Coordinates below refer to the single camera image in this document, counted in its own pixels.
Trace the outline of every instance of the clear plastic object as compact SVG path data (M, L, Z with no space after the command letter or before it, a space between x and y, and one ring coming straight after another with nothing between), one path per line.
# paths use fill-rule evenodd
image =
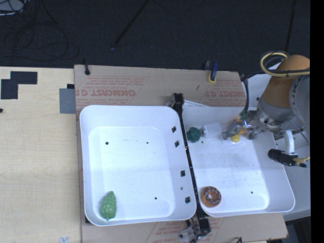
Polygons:
M206 124L201 128L201 136L204 138L215 138L222 134L223 130L220 123Z

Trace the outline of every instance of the green toy vegetable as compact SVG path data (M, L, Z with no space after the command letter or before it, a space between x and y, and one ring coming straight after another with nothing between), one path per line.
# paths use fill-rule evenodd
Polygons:
M116 211L117 211L116 197L113 191L110 191L103 197L101 201L100 214L106 220L109 220L116 216Z

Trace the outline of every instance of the light wood surface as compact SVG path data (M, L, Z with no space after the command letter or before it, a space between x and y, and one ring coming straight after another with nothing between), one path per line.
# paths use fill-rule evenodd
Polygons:
M0 100L0 242L81 242L75 114L60 114L59 89L73 69L37 71L37 85L19 85Z

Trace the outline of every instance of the toy donut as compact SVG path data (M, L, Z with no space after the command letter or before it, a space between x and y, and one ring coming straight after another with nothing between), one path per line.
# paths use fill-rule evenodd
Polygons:
M217 206L222 199L222 195L213 186L204 187L200 194L200 200L206 207L215 207Z

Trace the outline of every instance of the black fabric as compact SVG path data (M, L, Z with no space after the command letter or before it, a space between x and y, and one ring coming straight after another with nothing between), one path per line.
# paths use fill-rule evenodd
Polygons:
M0 16L1 66L88 65L259 71L260 56L283 51L310 58L310 0L30 0Z

